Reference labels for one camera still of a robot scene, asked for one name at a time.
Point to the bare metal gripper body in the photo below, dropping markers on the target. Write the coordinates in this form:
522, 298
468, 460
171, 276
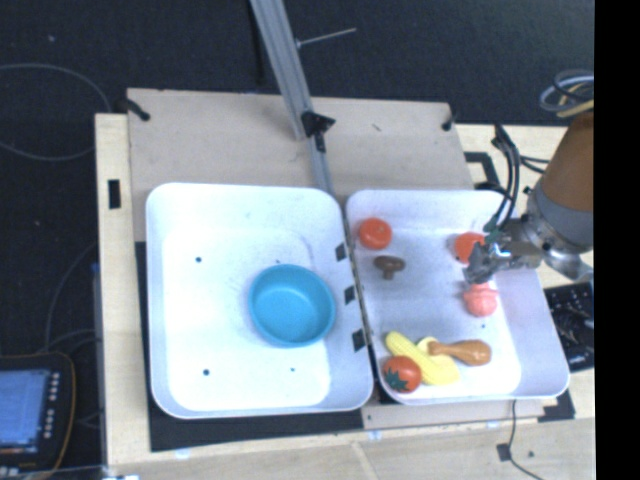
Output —
525, 253

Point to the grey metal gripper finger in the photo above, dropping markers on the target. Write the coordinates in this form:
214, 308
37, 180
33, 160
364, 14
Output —
474, 264
491, 263

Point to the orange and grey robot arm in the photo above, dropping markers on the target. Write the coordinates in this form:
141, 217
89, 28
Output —
567, 178

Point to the orange tangerine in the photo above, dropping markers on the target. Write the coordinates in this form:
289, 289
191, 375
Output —
375, 233
465, 245

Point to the pink peach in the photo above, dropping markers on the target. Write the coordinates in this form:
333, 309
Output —
481, 302

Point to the white plastic tray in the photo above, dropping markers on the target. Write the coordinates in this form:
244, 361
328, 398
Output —
210, 318
430, 298

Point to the brown mushroom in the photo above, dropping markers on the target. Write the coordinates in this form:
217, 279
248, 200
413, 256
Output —
389, 265

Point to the brown chicken drumstick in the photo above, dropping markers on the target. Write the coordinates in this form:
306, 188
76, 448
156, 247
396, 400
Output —
465, 352

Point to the yellow rounded piece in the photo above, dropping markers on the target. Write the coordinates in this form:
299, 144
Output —
425, 344

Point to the yellow corn cob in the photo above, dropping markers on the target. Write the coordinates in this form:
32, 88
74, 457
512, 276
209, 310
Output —
425, 363

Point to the red tomato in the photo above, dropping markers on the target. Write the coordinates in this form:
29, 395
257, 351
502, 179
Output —
402, 374

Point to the blue bowl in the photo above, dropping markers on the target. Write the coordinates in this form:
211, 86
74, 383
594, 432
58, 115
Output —
292, 305

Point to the brown cardboard board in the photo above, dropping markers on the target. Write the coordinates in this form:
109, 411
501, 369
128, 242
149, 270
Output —
225, 138

